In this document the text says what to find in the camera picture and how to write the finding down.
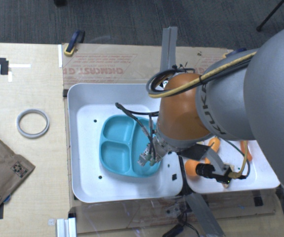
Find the table top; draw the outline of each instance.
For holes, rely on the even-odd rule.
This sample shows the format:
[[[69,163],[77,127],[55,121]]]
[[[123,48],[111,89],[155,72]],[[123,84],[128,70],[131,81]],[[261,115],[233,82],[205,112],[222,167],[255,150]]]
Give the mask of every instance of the table top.
[[[63,72],[59,66],[59,46],[48,44],[0,43],[0,58],[6,58],[12,81],[0,75],[0,139],[16,154],[33,163],[36,168],[12,194],[4,206],[0,220],[0,237],[55,236],[55,222],[67,218],[70,209]],[[30,108],[42,109],[50,120],[48,132],[37,139],[23,137],[17,130],[17,116]],[[40,131],[45,121],[38,115],[22,119],[28,132]],[[248,219],[223,219],[220,225],[227,236],[284,236],[284,215],[276,201],[274,215]],[[145,230],[144,236],[154,236],[172,226]],[[95,236],[91,233],[83,236]],[[131,230],[101,233],[100,236],[135,236]]]

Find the blue divided plate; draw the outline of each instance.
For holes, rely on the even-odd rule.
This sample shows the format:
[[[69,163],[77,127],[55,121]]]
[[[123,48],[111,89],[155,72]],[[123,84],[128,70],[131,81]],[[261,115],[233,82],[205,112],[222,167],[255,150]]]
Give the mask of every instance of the blue divided plate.
[[[145,127],[149,127],[149,120],[138,119]],[[109,171],[135,177],[147,177],[153,175],[159,168],[160,162],[150,166],[138,164],[141,153],[147,148],[148,138],[143,133],[141,126],[126,115],[114,115],[103,124],[99,157],[102,165]]]

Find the black metal rod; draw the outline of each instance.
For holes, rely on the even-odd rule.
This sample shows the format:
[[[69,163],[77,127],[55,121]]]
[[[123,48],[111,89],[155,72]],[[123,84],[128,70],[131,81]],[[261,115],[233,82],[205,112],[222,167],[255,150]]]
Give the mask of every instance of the black metal rod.
[[[274,15],[274,13],[279,9],[279,7],[284,3],[284,0],[281,0],[280,3],[277,4],[277,6],[273,9],[272,12],[269,13],[269,15],[265,18],[265,20],[259,25],[257,26],[256,30],[258,32],[261,31],[261,28],[264,26],[264,24],[266,24],[266,22],[271,18],[272,15]]]

